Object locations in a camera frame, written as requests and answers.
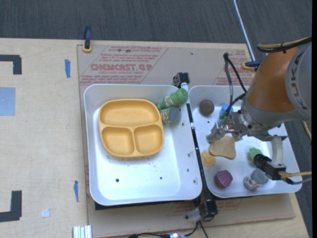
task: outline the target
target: dark gray floor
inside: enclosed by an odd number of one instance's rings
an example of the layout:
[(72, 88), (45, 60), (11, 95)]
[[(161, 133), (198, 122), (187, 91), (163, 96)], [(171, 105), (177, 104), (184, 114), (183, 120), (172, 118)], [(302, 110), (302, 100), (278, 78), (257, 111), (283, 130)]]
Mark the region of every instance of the dark gray floor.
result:
[[(312, 35), (313, 0), (235, 1), (256, 60), (258, 43)], [(94, 40), (246, 43), (234, 0), (0, 0), (0, 38), (82, 39), (86, 25)], [(311, 171), (301, 123), (286, 128), (300, 170)], [(312, 182), (296, 195), (313, 237)]]

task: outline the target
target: brown ball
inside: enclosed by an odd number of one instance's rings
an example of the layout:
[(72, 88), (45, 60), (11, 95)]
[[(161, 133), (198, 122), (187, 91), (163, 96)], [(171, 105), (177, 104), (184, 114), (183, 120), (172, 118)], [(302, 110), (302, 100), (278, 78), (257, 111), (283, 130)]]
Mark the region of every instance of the brown ball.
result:
[(214, 111), (214, 104), (209, 100), (204, 100), (199, 104), (199, 112), (207, 117)]

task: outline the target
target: white tray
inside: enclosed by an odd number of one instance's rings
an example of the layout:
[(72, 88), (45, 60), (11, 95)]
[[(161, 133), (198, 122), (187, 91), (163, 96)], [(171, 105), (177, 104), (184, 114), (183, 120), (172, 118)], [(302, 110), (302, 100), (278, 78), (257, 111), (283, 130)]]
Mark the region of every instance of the white tray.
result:
[[(242, 94), (240, 86), (234, 87), (234, 98)], [(206, 136), (211, 133), (214, 123), (218, 120), (221, 107), (229, 103), (229, 86), (194, 86), (189, 90), (189, 101), (197, 136), (199, 150), (208, 151), (209, 143)], [(199, 103), (203, 100), (211, 100), (214, 103), (214, 112), (209, 117), (204, 117), (199, 112)], [(233, 109), (238, 111), (241, 101), (237, 102)], [(280, 128), (269, 131), (271, 135), (287, 136), (284, 124)], [(204, 166), (208, 189), (217, 197), (232, 198), (245, 197), (277, 193), (296, 192), (301, 188), (301, 184), (287, 184), (281, 180), (270, 180), (265, 185), (255, 191), (247, 190), (243, 185), (243, 178), (249, 175), (256, 167), (248, 160), (248, 152), (251, 147), (256, 147), (262, 153), (272, 158), (271, 143), (262, 142), (254, 137), (244, 136), (242, 140), (235, 142), (237, 156), (234, 160), (224, 157), (216, 157), (216, 164), (211, 167)], [(289, 173), (299, 172), (299, 168), (288, 138), (283, 140), (283, 164)], [(221, 189), (213, 181), (216, 172), (227, 169), (233, 176), (233, 181), (228, 188)], [(301, 181), (302, 177), (293, 177), (293, 181)]]
[(164, 146), (148, 157), (118, 158), (100, 138), (98, 113), (112, 99), (143, 98), (154, 103), (177, 90), (171, 85), (94, 84), (84, 93), (89, 182), (92, 198), (101, 205), (191, 200), (202, 191), (199, 165), (186, 105), (181, 120), (165, 124)]

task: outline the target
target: green bottle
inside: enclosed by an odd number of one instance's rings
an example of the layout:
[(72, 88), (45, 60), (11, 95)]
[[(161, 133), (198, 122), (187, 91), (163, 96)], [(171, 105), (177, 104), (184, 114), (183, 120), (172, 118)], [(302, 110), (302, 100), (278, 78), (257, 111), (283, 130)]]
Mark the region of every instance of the green bottle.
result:
[(157, 108), (162, 110), (170, 107), (176, 107), (179, 104), (184, 103), (187, 98), (187, 91), (184, 88), (179, 88), (176, 92), (167, 95), (161, 103), (157, 104)]

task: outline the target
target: white cable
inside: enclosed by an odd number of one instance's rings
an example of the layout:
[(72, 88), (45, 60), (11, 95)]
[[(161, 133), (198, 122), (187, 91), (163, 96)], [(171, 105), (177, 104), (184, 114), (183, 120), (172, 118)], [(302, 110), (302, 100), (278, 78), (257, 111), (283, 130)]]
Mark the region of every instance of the white cable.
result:
[(236, 11), (237, 11), (237, 14), (238, 14), (238, 17), (239, 17), (239, 21), (240, 21), (240, 24), (241, 24), (241, 27), (242, 27), (242, 31), (243, 31), (244, 37), (245, 37), (245, 39), (247, 41), (247, 46), (248, 46), (248, 49), (249, 49), (249, 52), (250, 52), (250, 55), (251, 55), (251, 59), (252, 59), (252, 61), (255, 61), (255, 58), (254, 58), (254, 55), (253, 55), (253, 52), (252, 52), (252, 49), (251, 49), (251, 45), (250, 45), (250, 42), (249, 42), (249, 39), (248, 39), (246, 30), (244, 29), (244, 25), (243, 25), (243, 22), (242, 22), (242, 19), (241, 19), (241, 16), (240, 16), (240, 12), (239, 12), (239, 9), (238, 9), (238, 6), (237, 6), (237, 2), (236, 2), (236, 0), (233, 0), (233, 2), (234, 2), (234, 7), (236, 8)]

